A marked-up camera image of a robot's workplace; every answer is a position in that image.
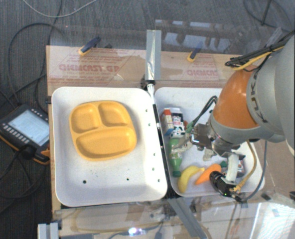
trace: green bottle cap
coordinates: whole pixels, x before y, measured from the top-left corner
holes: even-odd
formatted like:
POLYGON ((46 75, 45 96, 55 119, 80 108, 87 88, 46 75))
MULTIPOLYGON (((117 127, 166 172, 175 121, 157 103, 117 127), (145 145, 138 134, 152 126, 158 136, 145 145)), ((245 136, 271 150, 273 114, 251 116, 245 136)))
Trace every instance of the green bottle cap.
POLYGON ((180 177, 181 176, 181 172, 180 171, 173 171, 173 176, 174 177, 180 177))

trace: orange tray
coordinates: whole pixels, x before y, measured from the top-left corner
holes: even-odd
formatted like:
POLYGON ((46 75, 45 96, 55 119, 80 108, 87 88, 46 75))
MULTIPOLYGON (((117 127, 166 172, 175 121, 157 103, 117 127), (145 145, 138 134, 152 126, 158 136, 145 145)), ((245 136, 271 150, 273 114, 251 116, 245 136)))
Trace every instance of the orange tray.
POLYGON ((119 102, 96 101, 78 105, 69 116, 73 144, 91 161, 129 154, 137 135, 127 109, 119 102))

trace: gray carpet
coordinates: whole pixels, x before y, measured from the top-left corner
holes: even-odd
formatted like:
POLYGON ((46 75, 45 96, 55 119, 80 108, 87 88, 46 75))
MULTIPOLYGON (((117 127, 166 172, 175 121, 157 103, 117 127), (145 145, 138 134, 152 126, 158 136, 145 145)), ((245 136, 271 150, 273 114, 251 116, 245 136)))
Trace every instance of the gray carpet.
MULTIPOLYGON (((26 1, 46 15, 56 16, 60 10, 61 0, 26 1)), ((90 1, 62 0, 60 15, 90 1)), ((110 44, 113 48, 145 49, 146 30, 159 29, 163 33, 162 50, 189 51, 195 46, 195 38, 188 36, 197 36, 207 37, 203 52, 245 54, 263 47, 276 28, 280 27, 283 35, 295 29, 295 0, 273 0, 262 25, 267 1, 98 0, 71 16, 56 19, 34 12, 22 0, 0 0, 0 89, 13 103, 0 94, 0 118, 19 104, 47 111, 46 78, 24 87, 45 73, 47 43, 81 46, 100 35, 98 47, 110 44), (219 26, 219 30, 197 28, 208 24, 219 26), (179 35, 177 25, 196 27, 179 35), (17 92, 17 99, 11 86, 16 91, 24 87, 17 92)), ((12 157, 13 150, 0 140, 0 176, 12 157)), ((21 156, 14 161, 0 181, 0 193, 18 197, 31 183, 37 181, 38 187, 23 198, 0 197, 0 238, 36 238, 37 224, 51 221, 49 178, 48 166, 21 156)))

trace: green bottle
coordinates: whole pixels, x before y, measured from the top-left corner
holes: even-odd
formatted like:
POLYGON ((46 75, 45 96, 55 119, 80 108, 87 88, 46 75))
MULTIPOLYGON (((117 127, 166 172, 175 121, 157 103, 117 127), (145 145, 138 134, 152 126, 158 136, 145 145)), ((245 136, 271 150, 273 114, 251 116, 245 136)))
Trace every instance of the green bottle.
POLYGON ((169 163, 171 164, 173 168, 173 177, 180 177, 181 172, 179 170, 179 167, 182 163, 182 153, 180 152, 172 152, 172 146, 177 145, 179 142, 179 138, 171 138, 169 140, 169 149, 170 149, 170 154, 169 154, 169 163))

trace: white cable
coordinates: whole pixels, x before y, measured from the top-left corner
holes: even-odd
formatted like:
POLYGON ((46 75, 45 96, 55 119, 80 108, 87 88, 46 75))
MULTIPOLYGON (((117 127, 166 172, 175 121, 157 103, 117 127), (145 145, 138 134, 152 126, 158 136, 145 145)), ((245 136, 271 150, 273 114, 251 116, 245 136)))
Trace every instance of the white cable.
POLYGON ((49 17, 49 18, 63 18, 63 17, 67 17, 67 16, 71 16, 73 14, 75 14, 76 12, 78 12, 79 10, 83 9, 84 7, 87 7, 88 5, 94 3, 95 1, 97 0, 93 0, 87 4, 85 4, 84 6, 80 7, 79 9, 75 10, 74 12, 72 13, 69 13, 69 14, 66 14, 66 15, 59 15, 59 16, 50 16, 50 15, 46 15, 46 14, 43 14, 42 12, 39 12, 37 11, 35 8, 33 8, 30 4, 28 4, 28 2, 26 0, 22 0, 25 2, 26 5, 28 5, 31 9, 33 9, 36 13, 42 15, 42 16, 45 16, 45 17, 49 17))

